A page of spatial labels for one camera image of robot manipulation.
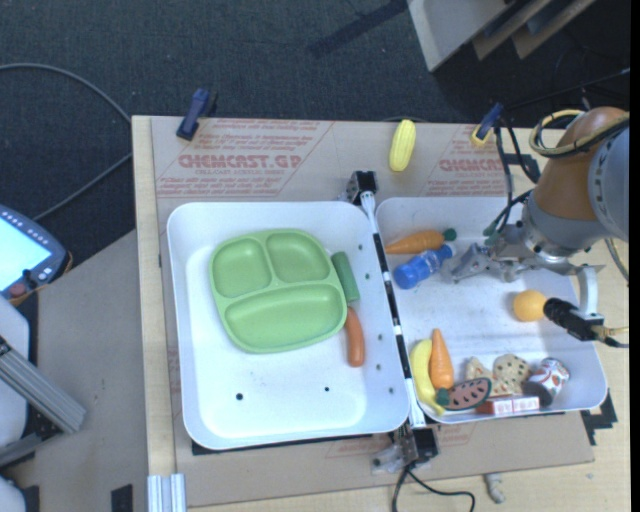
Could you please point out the green divided plate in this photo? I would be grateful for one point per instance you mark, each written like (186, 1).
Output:
(280, 300)

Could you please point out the thin black and white rod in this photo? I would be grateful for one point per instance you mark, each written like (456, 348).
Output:
(388, 280)

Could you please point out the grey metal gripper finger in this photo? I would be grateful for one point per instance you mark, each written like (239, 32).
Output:
(505, 271)
(465, 262)

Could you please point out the orange toy sausage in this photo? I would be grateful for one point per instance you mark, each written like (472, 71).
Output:
(355, 340)

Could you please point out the orange toy fruit ball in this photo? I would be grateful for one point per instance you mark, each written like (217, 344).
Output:
(529, 305)

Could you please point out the orange carrot with green top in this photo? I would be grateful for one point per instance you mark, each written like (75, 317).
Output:
(441, 365)
(417, 242)

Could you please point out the brown cardboard board, red print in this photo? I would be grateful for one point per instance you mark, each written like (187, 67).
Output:
(310, 150)

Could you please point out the beige pizza slice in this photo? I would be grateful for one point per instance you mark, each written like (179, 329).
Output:
(477, 370)

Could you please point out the orange and white carton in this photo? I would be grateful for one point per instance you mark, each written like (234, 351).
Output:
(507, 405)

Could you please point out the green toy cucumber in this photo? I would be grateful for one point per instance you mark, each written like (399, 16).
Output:
(346, 276)

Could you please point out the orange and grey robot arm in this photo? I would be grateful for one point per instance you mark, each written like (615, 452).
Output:
(565, 185)

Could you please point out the red watermelon slice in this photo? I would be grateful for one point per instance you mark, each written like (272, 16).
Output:
(470, 394)

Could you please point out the red and white can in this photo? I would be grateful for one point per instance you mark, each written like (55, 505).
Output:
(549, 377)

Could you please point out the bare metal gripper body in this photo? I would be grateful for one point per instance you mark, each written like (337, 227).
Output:
(515, 247)

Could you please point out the yellow toy corn cob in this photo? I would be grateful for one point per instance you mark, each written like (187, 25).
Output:
(402, 145)

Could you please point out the white plastic tray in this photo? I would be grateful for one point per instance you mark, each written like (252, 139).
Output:
(480, 315)
(280, 400)

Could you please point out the blue plastic bottle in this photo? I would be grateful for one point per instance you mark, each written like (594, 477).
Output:
(415, 272)

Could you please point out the black cylinder on white bracket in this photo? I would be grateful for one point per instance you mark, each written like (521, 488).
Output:
(565, 311)

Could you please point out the yellow banana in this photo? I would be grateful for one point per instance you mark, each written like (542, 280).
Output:
(422, 370)

